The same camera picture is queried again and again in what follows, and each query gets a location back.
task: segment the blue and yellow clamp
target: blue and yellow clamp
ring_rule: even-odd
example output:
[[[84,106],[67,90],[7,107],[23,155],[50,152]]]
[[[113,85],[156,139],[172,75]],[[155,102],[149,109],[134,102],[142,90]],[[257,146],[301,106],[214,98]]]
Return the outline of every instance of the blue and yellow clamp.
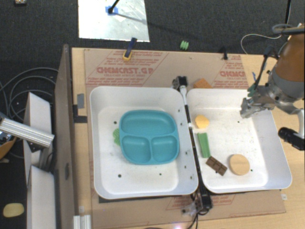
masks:
[[[137,42],[137,39],[132,37],[132,39],[131,39],[131,41],[130,41],[130,43],[128,45],[127,50],[125,50],[125,52],[123,54],[123,59],[125,61],[129,61],[130,58],[132,57],[132,49],[135,46],[136,42]]]

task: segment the black carpet floor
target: black carpet floor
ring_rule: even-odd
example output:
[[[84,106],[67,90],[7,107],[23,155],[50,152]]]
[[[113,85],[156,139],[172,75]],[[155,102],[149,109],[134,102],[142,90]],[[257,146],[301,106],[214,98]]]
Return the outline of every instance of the black carpet floor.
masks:
[[[78,0],[28,0],[15,7],[14,0],[0,0],[0,82],[5,85],[17,74],[36,67],[57,69],[63,44],[71,47],[126,48],[126,42],[78,38]],[[244,53],[241,38],[250,33],[272,36],[271,27],[284,23],[287,0],[144,0],[151,42],[137,43],[141,50],[178,51],[182,40],[191,52],[218,52],[223,46],[228,53]],[[289,23],[304,22],[305,0],[292,0]],[[250,54],[262,54],[267,45],[279,49],[285,39],[270,40],[247,37],[244,47]],[[56,79],[48,71],[32,72]],[[10,83],[6,94],[21,78]],[[53,86],[43,80],[29,79],[16,87],[52,92]],[[41,95],[48,101],[52,98]],[[13,106],[25,107],[26,94]],[[0,92],[0,111],[6,112]],[[13,152],[22,155],[21,145]],[[0,228],[25,228],[26,214],[6,219],[2,210],[7,203],[26,205],[26,187],[22,160],[7,155],[8,164],[0,164]]]

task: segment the wooden table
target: wooden table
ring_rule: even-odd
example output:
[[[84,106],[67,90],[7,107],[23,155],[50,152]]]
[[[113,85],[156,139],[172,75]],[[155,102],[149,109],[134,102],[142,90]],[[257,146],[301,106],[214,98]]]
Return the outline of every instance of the wooden table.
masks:
[[[252,72],[259,72],[263,57],[261,55],[241,55],[244,71],[249,85],[253,83]],[[266,69],[272,69],[275,64],[274,59],[269,59]],[[85,93],[85,69],[83,49],[72,49],[72,82],[73,82],[73,104],[77,104],[77,93]],[[267,81],[267,74],[263,74],[261,84]],[[298,108],[304,108],[304,101],[295,103]],[[86,102],[83,109],[79,109],[79,115],[87,115]],[[279,109],[273,110],[274,120],[277,129],[286,126],[298,130],[298,119],[296,115],[288,115]],[[85,214],[91,214],[91,188],[89,171],[88,149],[88,127],[86,123],[75,124],[75,149],[76,157],[74,171],[77,183],[78,204],[85,207]],[[305,173],[304,173],[304,152],[300,152],[288,143],[283,143],[283,148],[291,169],[293,181],[289,188],[282,190],[286,195],[286,213],[265,216],[252,216],[243,218],[216,219],[199,221],[199,229],[302,229],[305,225]],[[171,224],[157,226],[163,229],[186,228],[189,223]]]

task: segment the metal plate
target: metal plate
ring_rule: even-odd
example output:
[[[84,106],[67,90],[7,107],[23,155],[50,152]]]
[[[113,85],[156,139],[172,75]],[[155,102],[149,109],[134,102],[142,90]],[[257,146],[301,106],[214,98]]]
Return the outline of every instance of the metal plate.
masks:
[[[79,37],[149,42],[144,0],[120,0],[109,15],[107,7],[116,0],[78,0]]]

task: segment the blue divided plate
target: blue divided plate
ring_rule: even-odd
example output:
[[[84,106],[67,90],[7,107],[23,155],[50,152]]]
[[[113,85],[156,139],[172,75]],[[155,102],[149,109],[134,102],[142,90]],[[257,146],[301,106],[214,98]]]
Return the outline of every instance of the blue divided plate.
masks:
[[[139,165],[166,164],[179,154],[176,122],[162,111],[126,112],[120,120],[120,143],[125,158]]]

